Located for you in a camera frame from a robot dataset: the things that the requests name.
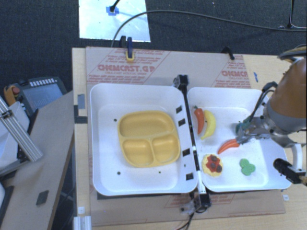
red chili pepper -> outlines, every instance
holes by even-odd
[[[205,118],[203,116],[203,110],[201,108],[198,108],[197,106],[194,107],[196,110],[194,111],[194,114],[197,118],[197,134],[199,135],[203,129],[203,126],[205,124]]]
[[[240,144],[237,143],[236,139],[229,140],[220,147],[217,154],[221,154],[223,151],[227,150],[228,148],[237,148],[239,146]]]

yellow banana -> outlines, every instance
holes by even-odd
[[[202,140],[206,137],[213,135],[216,127],[216,120],[213,113],[208,110],[205,110],[203,114],[205,116],[205,119],[207,120],[207,128],[204,135],[201,137]]]

yellow divided plate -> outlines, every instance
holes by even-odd
[[[118,122],[121,150],[135,167],[154,167],[179,158],[180,142],[172,118],[161,111],[124,115]]]

device screen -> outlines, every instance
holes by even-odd
[[[50,84],[37,88],[25,89],[24,95],[33,111],[60,98],[63,94],[58,85]]]

black floor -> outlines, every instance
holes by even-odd
[[[290,0],[145,0],[147,10],[180,10],[279,28],[289,20]],[[109,47],[79,38],[78,0],[0,0],[0,84],[58,76],[72,90],[71,49]],[[135,48],[278,55],[306,43],[306,32],[274,31],[181,14],[149,14],[151,43]],[[293,22],[307,24],[307,0],[295,0]],[[74,183],[68,168],[54,230],[71,229]]]

